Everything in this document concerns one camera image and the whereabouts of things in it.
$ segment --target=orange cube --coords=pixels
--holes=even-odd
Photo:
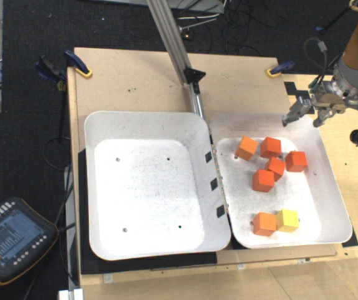
[[[258,142],[256,140],[244,136],[237,147],[235,155],[244,160],[250,160],[255,154],[257,146]]]
[[[262,191],[263,193],[267,193],[270,191],[275,184],[274,173],[269,170],[257,170],[255,174],[253,174],[253,190],[254,191]]]
[[[291,151],[285,157],[286,170],[301,173],[307,167],[307,158],[303,151]]]
[[[260,145],[260,155],[262,158],[277,158],[282,153],[280,140],[266,137]]]
[[[275,181],[278,181],[280,177],[284,175],[285,168],[286,168],[286,162],[277,159],[276,157],[270,158],[264,167],[265,170],[269,170],[274,173]]]
[[[260,212],[254,217],[253,226],[254,234],[269,237],[277,230],[277,217],[274,214]]]

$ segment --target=cube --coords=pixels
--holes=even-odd
[[[278,181],[284,175],[285,168],[286,162],[277,159],[276,157],[270,158],[264,167],[265,170],[269,170],[274,173],[275,182]]]
[[[263,193],[269,192],[275,184],[274,173],[269,170],[257,170],[253,174],[253,190],[262,191]]]
[[[286,170],[301,173],[307,167],[307,158],[303,151],[291,151],[285,157]]]
[[[277,158],[282,153],[280,140],[266,137],[260,145],[260,156],[262,158]]]
[[[292,233],[299,227],[297,211],[282,209],[277,215],[277,231]]]
[[[253,232],[259,236],[269,237],[277,229],[277,218],[274,214],[260,212],[253,220]]]
[[[244,136],[237,147],[235,155],[244,160],[250,160],[255,154],[257,146],[258,142],[256,140]]]

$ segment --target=white tray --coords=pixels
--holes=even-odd
[[[352,226],[340,195],[320,132],[312,120],[282,125],[281,114],[222,113],[212,117],[210,130],[217,151],[228,215],[236,240],[247,248],[269,248],[301,244],[342,243]],[[282,141],[282,159],[293,150],[304,151],[308,167],[302,172],[285,171],[269,192],[252,189],[252,176],[268,159],[260,157],[260,146],[249,161],[235,159],[243,136],[260,144],[265,137]],[[276,214],[296,210],[300,227],[293,233],[271,236],[253,233],[252,220],[259,212]]]
[[[89,240],[97,256],[118,260],[226,247],[230,226],[203,119],[99,111],[87,117],[84,133]]]

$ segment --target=wooden table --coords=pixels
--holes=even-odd
[[[188,91],[165,52],[76,48],[93,70],[84,79],[68,69],[69,118],[76,217],[78,153],[85,148],[84,120],[95,111],[190,111]],[[189,54],[207,72],[200,83],[206,121],[217,112],[287,113],[295,97],[284,81],[307,89],[312,76],[265,71],[275,58]],[[339,189],[358,238],[358,148],[349,140],[358,112],[349,110],[320,127]],[[77,247],[80,249],[77,236]],[[217,253],[214,266],[80,275],[85,299],[358,299],[358,246],[341,244],[233,250]]]

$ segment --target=black floor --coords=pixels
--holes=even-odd
[[[226,17],[197,27],[185,46],[191,53],[270,56],[279,63],[293,60],[290,73],[315,74],[317,69],[303,54],[303,42],[319,37],[314,28],[325,26],[348,2],[232,0]],[[343,51],[357,23],[358,15],[349,11],[321,37],[329,58]],[[0,200],[22,197],[52,220],[63,199],[63,173],[46,164],[42,150],[58,135],[61,93],[38,76],[36,61],[45,54],[63,68],[64,50],[76,46],[150,51],[163,51],[164,46],[147,7],[77,0],[4,0],[3,44]],[[319,62],[320,54],[312,52]],[[68,128],[64,135],[69,136]],[[53,144],[47,155],[55,165],[65,166],[68,144]],[[22,299],[32,276],[0,287],[0,300]],[[67,287],[54,248],[44,260],[30,299],[56,299],[58,290]]]

